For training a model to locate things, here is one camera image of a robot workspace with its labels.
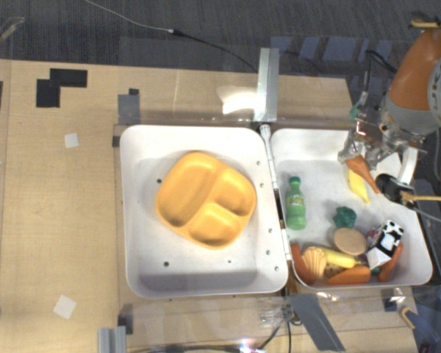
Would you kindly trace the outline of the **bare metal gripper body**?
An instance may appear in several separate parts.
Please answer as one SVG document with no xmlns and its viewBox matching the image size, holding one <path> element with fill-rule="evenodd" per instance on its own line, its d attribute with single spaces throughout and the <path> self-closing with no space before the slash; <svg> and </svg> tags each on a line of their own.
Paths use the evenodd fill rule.
<svg viewBox="0 0 441 353">
<path fill-rule="evenodd" d="M 390 114 L 380 107 L 360 107 L 355 121 L 355 141 L 365 152 L 367 149 L 380 148 L 387 158 L 393 153 L 403 155 L 409 147 L 417 150 L 423 148 L 424 135 L 400 128 Z"/>
</svg>

